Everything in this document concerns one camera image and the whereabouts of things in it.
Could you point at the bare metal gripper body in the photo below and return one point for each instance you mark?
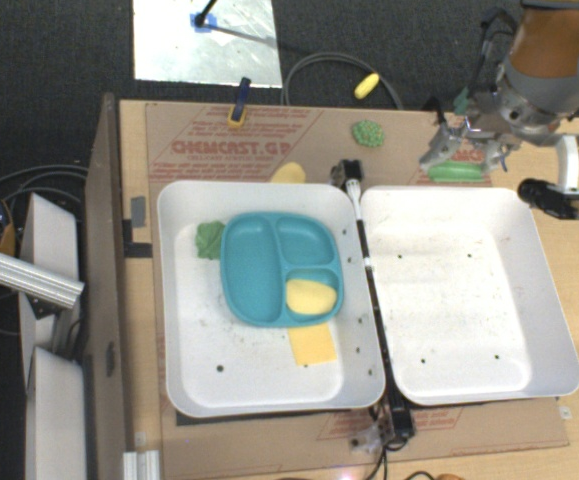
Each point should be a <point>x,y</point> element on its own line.
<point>514,118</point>

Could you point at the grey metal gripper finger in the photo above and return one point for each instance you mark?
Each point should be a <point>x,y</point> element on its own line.
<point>495,157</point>
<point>441,150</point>

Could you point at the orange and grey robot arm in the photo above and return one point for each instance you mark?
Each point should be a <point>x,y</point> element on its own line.
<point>544,38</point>

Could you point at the green pea pod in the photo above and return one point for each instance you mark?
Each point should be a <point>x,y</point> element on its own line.
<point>456,173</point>

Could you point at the green bumpy round toy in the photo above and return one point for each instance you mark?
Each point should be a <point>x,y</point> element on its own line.
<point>368,134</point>

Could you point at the yellow oblong toy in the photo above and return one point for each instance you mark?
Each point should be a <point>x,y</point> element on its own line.
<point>366,86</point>

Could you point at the thin black and white rod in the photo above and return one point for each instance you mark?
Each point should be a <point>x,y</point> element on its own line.
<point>369,268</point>

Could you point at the pale yellow round toy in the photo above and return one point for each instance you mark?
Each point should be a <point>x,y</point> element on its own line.
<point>289,174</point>

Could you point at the white plastic tray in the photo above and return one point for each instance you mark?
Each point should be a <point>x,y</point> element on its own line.
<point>249,368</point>
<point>459,308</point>

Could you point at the brown cardboard board red print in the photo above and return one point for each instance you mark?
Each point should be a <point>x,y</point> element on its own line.
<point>249,140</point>

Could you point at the blue divided plate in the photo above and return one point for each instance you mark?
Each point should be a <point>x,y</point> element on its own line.
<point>254,268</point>

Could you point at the yellow cheese slice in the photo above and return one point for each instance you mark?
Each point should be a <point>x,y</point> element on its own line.
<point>314,347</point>

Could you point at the green lettuce leaf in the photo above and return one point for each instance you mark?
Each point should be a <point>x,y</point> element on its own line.
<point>209,240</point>

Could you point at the black cylinder on white bracket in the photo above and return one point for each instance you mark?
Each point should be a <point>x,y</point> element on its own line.
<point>544,195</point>

